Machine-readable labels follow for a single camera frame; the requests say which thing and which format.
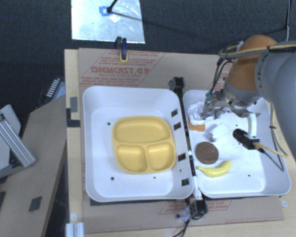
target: brown round object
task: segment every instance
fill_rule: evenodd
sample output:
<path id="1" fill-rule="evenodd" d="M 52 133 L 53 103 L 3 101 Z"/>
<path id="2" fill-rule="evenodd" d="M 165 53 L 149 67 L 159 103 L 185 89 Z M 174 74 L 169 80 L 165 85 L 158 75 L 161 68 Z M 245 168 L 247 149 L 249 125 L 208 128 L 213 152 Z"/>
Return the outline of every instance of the brown round object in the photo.
<path id="1" fill-rule="evenodd" d="M 196 158 L 204 164 L 213 164 L 218 160 L 218 149 L 210 142 L 198 143 L 195 154 Z"/>

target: black fabric backdrop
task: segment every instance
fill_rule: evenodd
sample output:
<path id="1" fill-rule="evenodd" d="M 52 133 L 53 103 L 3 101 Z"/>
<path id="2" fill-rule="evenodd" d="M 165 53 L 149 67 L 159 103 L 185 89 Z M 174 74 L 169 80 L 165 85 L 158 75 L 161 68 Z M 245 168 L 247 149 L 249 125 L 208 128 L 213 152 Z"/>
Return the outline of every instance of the black fabric backdrop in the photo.
<path id="1" fill-rule="evenodd" d="M 146 44 L 129 49 L 215 54 L 231 42 L 268 33 L 286 39 L 288 0 L 140 0 Z M 296 0 L 290 17 L 296 40 Z M 0 108 L 23 118 L 41 91 L 64 74 L 64 49 L 112 48 L 71 39 L 71 0 L 0 0 Z"/>

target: yellow banana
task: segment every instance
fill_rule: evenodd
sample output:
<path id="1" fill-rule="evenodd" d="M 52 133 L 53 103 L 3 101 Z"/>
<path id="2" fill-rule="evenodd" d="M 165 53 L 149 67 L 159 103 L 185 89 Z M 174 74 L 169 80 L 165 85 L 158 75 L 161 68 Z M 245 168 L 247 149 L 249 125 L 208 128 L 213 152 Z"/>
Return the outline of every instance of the yellow banana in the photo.
<path id="1" fill-rule="evenodd" d="M 202 170 L 209 177 L 218 177 L 228 173 L 231 168 L 231 161 L 225 160 L 216 168 L 203 168 L 201 166 L 197 166 L 196 168 Z"/>

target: yellow plate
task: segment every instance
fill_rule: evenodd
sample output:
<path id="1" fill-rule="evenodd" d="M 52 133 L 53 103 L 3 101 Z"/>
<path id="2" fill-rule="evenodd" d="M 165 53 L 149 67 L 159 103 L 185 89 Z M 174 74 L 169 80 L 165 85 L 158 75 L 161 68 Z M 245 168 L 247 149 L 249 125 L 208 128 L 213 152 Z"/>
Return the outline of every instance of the yellow plate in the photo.
<path id="1" fill-rule="evenodd" d="M 121 118 L 113 126 L 112 138 L 118 165 L 128 173 L 157 173 L 172 168 L 176 161 L 171 128 L 161 118 Z"/>

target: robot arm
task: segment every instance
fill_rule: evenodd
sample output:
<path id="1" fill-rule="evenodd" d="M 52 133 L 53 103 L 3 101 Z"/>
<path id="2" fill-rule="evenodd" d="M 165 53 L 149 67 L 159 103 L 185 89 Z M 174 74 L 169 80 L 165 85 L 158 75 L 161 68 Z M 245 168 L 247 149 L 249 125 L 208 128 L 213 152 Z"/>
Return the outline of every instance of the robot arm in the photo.
<path id="1" fill-rule="evenodd" d="M 251 50 L 250 55 L 241 54 L 246 49 Z M 252 36 L 229 58 L 236 59 L 224 90 L 213 93 L 201 116 L 230 108 L 238 116 L 247 117 L 247 107 L 263 97 L 273 104 L 296 160 L 296 41 L 276 43 L 267 36 Z"/>

